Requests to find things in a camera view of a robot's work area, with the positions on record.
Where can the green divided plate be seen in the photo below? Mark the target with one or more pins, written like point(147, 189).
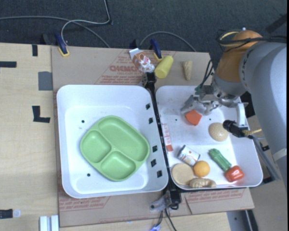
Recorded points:
point(115, 148)

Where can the beige round bun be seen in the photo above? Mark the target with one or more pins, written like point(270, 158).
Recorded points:
point(218, 132)

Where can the orange wedge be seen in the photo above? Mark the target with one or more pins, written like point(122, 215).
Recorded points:
point(193, 117)

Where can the white and orange carton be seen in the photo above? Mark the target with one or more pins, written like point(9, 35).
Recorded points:
point(141, 60)

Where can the yellow bottle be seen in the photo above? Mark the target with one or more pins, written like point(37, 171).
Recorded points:
point(164, 67)

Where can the white plastic tray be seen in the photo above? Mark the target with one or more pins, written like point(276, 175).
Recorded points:
point(183, 133)
point(72, 138)

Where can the beige toy cone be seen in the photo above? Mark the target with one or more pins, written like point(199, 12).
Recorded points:
point(187, 69)

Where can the brown cardboard board red print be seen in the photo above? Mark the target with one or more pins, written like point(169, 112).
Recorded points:
point(86, 66)

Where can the orange toy fruit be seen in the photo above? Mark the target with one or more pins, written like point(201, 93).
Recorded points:
point(201, 168)

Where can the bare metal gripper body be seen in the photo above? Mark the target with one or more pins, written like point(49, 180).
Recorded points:
point(215, 95)

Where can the beige round biscuit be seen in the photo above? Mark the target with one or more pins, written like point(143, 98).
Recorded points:
point(181, 174)

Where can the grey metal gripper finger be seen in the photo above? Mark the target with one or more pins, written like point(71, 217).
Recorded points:
point(209, 107)
point(187, 105)

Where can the white and orange tube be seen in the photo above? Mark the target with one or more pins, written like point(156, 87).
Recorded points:
point(167, 138)

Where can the black cylinder on white bracket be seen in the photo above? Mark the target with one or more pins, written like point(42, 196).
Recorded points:
point(232, 127)

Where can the thin black rod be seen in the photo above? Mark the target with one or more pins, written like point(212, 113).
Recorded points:
point(158, 119)

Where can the beige toy croissant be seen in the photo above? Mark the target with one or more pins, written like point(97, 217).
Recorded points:
point(202, 183)

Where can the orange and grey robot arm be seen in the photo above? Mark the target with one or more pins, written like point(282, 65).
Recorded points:
point(262, 76)

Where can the green toy asparagus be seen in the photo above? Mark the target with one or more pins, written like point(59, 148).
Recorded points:
point(219, 159)

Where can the white and orange can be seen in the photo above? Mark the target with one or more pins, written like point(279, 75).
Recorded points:
point(188, 155)

